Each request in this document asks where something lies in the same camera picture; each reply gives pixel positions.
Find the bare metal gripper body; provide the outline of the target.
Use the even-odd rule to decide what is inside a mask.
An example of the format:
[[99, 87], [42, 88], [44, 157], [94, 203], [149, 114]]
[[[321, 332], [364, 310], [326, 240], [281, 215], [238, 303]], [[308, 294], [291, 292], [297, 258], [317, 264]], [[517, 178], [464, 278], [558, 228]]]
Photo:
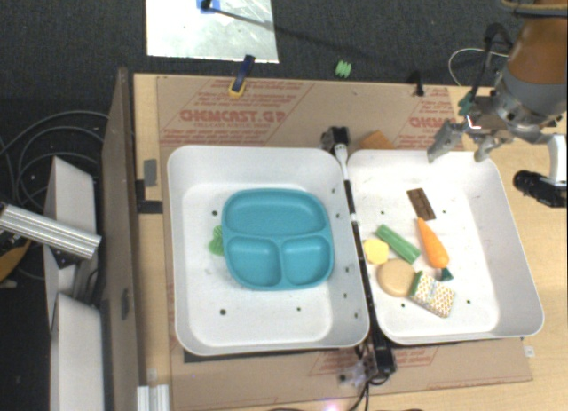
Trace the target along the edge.
[[549, 134], [543, 130], [556, 127], [560, 114], [539, 114], [523, 106], [517, 99], [505, 95], [462, 99], [465, 133], [476, 144], [510, 143], [518, 138], [529, 144], [544, 144]]

